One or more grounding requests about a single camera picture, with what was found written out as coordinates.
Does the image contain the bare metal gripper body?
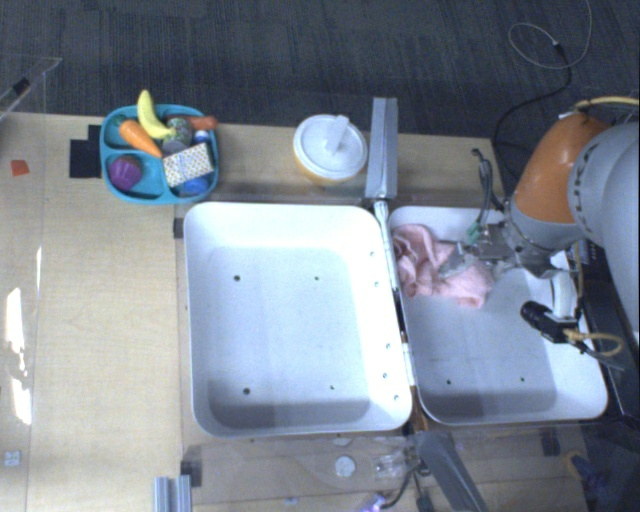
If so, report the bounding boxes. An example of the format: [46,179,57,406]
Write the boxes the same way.
[466,222,517,266]

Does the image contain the pink cloth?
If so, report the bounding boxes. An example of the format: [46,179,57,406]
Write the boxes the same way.
[391,223,494,310]

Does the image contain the white plastic tray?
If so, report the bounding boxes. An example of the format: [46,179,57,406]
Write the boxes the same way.
[182,201,415,440]
[387,205,610,428]

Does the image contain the yellow cup with white lid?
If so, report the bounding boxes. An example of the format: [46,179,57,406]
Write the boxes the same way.
[292,113,370,189]

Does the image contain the clear plastic bottle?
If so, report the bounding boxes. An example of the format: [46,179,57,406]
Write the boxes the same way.
[371,448,420,482]

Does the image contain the blue can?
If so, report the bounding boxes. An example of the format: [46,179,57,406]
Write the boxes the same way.
[178,175,212,198]

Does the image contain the patterned carton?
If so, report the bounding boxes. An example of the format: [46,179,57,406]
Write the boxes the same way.
[161,142,217,189]

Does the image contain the green can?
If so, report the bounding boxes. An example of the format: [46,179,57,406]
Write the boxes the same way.
[166,116,194,147]

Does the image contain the blue divided plate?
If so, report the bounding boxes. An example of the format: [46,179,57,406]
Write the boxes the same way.
[98,103,222,207]

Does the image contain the yellow banana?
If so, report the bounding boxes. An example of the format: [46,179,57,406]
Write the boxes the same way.
[136,89,178,141]

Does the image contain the orange carrot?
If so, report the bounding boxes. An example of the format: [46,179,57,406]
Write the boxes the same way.
[118,118,164,160]

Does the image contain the purple grapes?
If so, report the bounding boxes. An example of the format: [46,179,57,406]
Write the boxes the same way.
[108,154,144,193]

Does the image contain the black cylinder on white bracket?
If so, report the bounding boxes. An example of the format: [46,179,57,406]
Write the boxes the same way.
[519,269,582,346]

